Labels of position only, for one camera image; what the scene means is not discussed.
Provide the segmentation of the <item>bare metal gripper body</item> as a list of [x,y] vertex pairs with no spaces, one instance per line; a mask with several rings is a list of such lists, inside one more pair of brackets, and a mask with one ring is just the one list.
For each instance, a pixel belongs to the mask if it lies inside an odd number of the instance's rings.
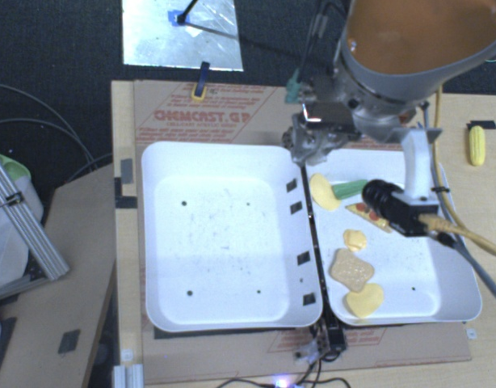
[[316,75],[301,83],[305,122],[330,133],[364,135],[376,141],[392,141],[403,114],[411,114],[415,99],[382,95],[355,79],[346,69]]

